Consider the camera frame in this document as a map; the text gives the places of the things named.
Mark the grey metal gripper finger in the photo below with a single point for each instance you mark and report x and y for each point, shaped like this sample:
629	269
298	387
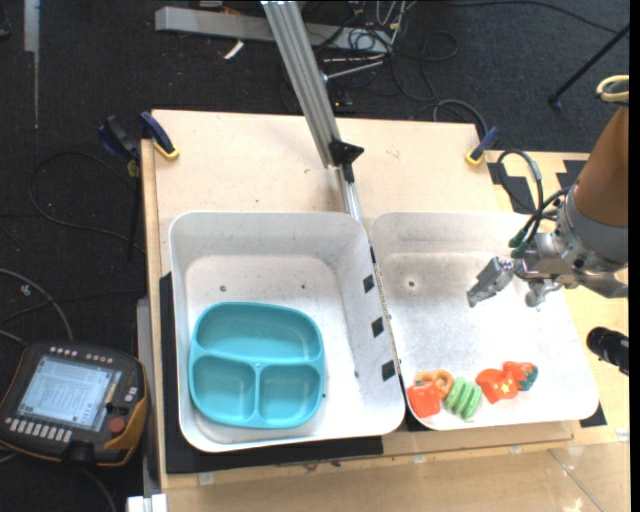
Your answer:
537	295
492	280

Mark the blue divided plate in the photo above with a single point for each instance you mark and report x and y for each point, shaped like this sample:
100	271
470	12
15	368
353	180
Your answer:
255	365

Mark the green ridged toy vegetable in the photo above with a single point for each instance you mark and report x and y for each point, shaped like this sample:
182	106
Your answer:
464	398

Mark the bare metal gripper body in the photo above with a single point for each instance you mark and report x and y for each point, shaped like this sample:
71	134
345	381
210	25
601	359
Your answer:
560	265

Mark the black cylinder on white bracket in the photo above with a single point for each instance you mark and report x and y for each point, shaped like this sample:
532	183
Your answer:
607	346

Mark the red toy strawberry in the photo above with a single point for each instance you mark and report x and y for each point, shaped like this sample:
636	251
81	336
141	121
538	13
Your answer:
524	375

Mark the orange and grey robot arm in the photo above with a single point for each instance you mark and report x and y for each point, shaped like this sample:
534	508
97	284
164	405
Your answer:
602	175

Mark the brown toy pretzel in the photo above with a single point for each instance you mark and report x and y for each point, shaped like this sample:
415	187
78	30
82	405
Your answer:
444	380

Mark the white plastic tray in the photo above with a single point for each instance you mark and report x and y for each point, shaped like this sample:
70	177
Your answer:
280	250
450	320

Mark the thin black and white rod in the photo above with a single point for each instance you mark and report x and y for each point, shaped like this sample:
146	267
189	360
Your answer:
354	202

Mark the black block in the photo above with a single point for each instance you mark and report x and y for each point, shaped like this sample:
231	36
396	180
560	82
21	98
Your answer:
346	152

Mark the orange toy pepper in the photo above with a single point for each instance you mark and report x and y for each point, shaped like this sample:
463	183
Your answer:
424	400

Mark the red toy with yellow star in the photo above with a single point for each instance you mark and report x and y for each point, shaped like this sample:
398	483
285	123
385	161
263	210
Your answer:
496	386

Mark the pale wood board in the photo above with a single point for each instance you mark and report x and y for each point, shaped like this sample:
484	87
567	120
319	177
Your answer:
250	165

